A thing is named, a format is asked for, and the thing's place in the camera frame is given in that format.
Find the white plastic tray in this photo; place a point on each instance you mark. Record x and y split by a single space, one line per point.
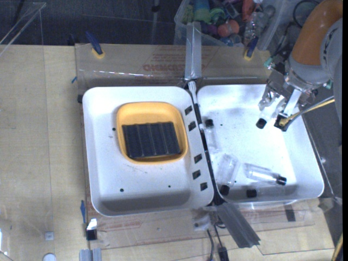
141 183
244 140

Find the clear plastic bottle black cap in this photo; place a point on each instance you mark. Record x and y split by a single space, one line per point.
212 139
261 173
227 170

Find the black ribbed rectangular insert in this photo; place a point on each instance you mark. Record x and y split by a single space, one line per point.
150 140

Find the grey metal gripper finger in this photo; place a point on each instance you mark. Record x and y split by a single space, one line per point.
280 106
266 96

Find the brown cardboard board red print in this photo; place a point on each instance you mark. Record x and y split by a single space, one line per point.
122 64

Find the yellow plastic bowl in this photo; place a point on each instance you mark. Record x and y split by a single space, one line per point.
148 111

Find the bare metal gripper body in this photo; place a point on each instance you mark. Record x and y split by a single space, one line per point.
280 84

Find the small black and white box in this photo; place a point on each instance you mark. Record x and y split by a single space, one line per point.
91 231

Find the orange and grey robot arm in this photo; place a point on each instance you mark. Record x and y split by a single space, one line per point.
312 39

